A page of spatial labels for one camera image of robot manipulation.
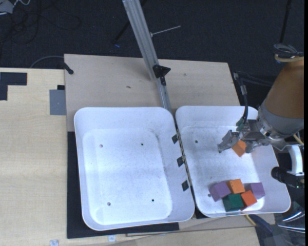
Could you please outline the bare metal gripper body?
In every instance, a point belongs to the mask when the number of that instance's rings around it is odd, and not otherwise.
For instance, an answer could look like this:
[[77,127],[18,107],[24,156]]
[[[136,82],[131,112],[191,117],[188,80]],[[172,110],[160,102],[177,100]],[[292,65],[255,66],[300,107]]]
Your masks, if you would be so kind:
[[247,140],[258,140],[262,146],[273,146],[278,150],[284,150],[287,146],[285,139],[287,135],[280,133],[266,122],[248,119],[239,126],[240,140],[244,143]]

